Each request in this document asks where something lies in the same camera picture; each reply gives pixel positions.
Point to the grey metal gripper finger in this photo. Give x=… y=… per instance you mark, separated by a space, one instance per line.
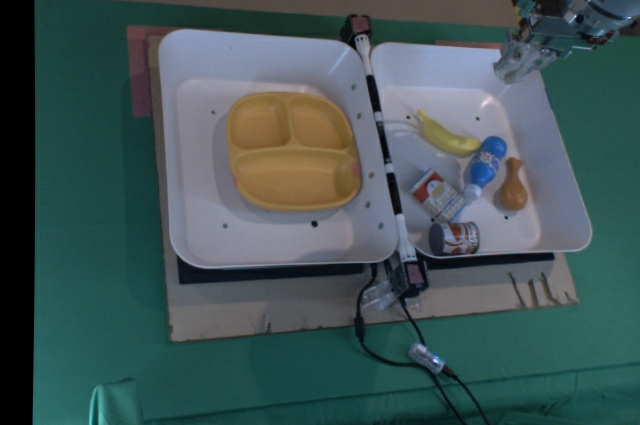
x=509 y=63
x=533 y=57

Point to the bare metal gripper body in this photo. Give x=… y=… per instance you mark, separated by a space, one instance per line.
x=570 y=33

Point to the white plastic tray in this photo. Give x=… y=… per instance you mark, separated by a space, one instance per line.
x=545 y=153
x=200 y=193

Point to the yellow banana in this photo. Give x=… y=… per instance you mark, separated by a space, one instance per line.
x=447 y=139

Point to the blue and white bottle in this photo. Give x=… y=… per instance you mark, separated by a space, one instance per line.
x=484 y=168

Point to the brown chicken drumstick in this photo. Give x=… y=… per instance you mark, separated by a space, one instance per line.
x=513 y=193

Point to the red and white carton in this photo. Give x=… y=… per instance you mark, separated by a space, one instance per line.
x=438 y=196

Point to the black and white thin rod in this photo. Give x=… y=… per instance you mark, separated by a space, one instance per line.
x=385 y=153

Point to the orange and white can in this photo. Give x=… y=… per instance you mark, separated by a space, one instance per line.
x=457 y=238

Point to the yellow divided plate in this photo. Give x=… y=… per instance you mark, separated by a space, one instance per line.
x=290 y=173

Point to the brown cardboard board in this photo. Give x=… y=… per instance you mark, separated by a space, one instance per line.
x=310 y=308

